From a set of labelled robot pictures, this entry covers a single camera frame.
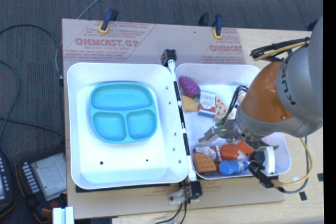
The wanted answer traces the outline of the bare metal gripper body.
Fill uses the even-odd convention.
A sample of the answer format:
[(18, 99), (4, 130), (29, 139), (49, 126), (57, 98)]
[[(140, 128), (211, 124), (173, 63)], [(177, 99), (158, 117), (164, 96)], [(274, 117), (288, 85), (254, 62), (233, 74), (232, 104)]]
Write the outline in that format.
[(242, 140), (254, 151), (263, 151), (266, 147), (272, 147), (276, 150), (279, 147), (278, 145), (266, 144), (261, 135), (251, 132), (236, 120), (219, 121), (217, 131), (221, 138)]

